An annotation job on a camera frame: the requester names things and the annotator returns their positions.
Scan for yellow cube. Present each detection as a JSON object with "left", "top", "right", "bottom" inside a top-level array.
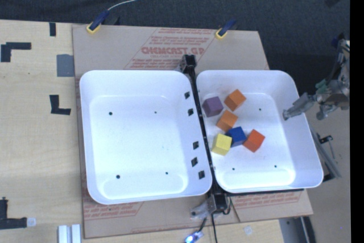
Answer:
[{"left": 211, "top": 133, "right": 233, "bottom": 156}]

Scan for brown cardboard board red print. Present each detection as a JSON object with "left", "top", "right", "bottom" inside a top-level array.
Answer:
[{"left": 72, "top": 24, "right": 314, "bottom": 239}]

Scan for purple cube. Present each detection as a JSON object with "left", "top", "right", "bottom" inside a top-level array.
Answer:
[{"left": 201, "top": 96, "right": 225, "bottom": 118}]

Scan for blue cube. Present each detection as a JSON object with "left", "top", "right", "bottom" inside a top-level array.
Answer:
[{"left": 225, "top": 126, "right": 247, "bottom": 149}]

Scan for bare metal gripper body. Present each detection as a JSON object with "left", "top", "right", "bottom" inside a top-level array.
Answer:
[{"left": 315, "top": 80, "right": 351, "bottom": 112}]

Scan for black block with thin wires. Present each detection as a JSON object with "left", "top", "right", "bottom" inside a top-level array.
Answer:
[
  {"left": 178, "top": 53, "right": 198, "bottom": 75},
  {"left": 205, "top": 191, "right": 231, "bottom": 215}
]

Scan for orange cube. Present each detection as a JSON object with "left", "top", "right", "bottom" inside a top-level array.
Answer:
[
  {"left": 224, "top": 89, "right": 247, "bottom": 112},
  {"left": 216, "top": 109, "right": 239, "bottom": 133}
]

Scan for white plastic tray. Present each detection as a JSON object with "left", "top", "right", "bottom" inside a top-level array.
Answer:
[
  {"left": 195, "top": 69, "right": 324, "bottom": 195},
  {"left": 78, "top": 69, "right": 213, "bottom": 205}
]

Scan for thin black rod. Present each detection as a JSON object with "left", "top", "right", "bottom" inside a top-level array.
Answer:
[{"left": 188, "top": 70, "right": 218, "bottom": 195}]

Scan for red-orange cube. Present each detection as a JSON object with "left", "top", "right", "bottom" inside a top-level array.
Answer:
[{"left": 242, "top": 129, "right": 266, "bottom": 154}]

